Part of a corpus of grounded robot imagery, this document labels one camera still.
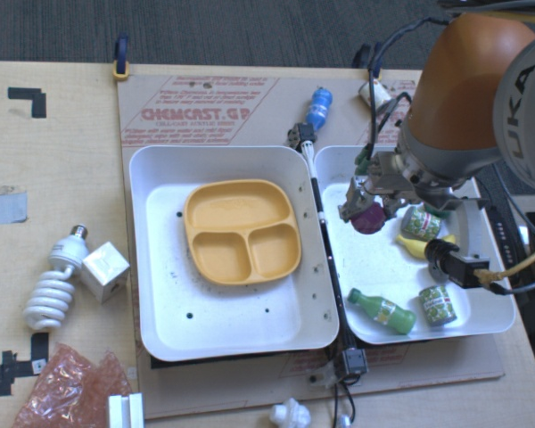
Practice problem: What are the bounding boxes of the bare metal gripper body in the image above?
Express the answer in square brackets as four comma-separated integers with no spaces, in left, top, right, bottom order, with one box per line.
[364,150,452,205]

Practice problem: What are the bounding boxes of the purple round toy fruit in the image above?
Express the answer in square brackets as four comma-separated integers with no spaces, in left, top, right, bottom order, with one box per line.
[350,202,388,235]

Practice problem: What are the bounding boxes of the green and white can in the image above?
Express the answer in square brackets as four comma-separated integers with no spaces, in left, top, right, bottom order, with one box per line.
[400,204,443,242]
[417,284,458,327]

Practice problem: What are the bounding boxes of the thin black and white rod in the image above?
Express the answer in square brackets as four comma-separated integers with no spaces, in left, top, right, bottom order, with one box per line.
[300,139,354,352]

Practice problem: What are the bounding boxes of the yellow banana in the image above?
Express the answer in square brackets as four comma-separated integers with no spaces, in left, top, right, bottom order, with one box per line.
[395,233,457,260]

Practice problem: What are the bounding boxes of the dark green toy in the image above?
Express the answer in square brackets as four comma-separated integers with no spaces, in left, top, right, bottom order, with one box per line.
[424,202,452,219]

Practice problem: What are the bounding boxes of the white plastic tray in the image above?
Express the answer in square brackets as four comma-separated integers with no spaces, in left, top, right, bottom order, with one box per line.
[128,144,341,363]
[313,144,517,346]

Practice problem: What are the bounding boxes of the blue plastic bottle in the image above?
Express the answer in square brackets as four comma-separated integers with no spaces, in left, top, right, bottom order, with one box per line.
[304,86,333,132]

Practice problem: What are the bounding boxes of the green plastic bottle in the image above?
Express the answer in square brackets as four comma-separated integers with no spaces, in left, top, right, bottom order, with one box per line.
[347,287,417,335]

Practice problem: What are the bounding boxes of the yellow divided plate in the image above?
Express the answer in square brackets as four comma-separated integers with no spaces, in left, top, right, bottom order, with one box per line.
[183,178,303,286]

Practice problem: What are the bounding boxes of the brown cardboard board, red print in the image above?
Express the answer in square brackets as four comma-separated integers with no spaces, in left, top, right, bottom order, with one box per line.
[116,74,506,421]

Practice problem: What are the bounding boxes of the white lumpy toy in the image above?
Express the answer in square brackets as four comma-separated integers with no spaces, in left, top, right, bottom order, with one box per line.
[268,397,313,428]

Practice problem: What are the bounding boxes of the silver cube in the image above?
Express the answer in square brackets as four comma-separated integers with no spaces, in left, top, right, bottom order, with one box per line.
[80,240,131,305]

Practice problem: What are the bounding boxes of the white spiral light bulb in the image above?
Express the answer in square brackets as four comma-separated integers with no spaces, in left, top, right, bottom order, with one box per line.
[22,224,91,332]

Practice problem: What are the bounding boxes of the white rectangular block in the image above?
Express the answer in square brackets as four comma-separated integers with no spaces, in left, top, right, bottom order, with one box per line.
[107,391,145,428]

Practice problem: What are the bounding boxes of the pink bubble wrap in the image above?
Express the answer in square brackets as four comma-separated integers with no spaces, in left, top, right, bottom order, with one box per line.
[12,342,136,428]

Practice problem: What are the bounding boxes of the black cylinder on white bracket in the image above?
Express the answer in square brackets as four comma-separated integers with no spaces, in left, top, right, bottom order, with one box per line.
[424,196,492,290]

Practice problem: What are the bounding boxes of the black block with thin wires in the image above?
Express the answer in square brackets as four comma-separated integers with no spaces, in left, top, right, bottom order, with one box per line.
[286,122,318,152]
[333,347,369,386]

